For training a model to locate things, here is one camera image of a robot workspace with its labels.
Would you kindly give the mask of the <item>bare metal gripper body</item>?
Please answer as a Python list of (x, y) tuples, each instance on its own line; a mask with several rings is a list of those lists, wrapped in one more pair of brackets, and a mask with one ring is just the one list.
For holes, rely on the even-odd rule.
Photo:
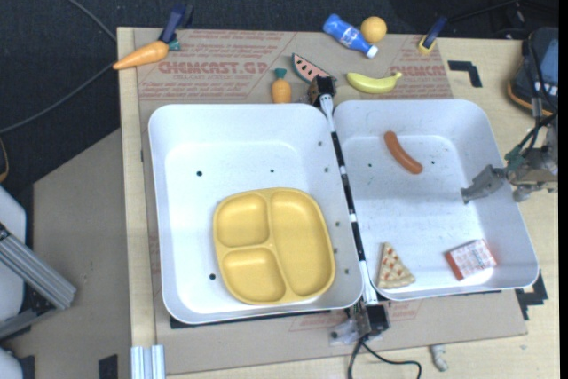
[(509, 160), (506, 175), (519, 192), (557, 192), (557, 150), (553, 147), (525, 149), (515, 160)]

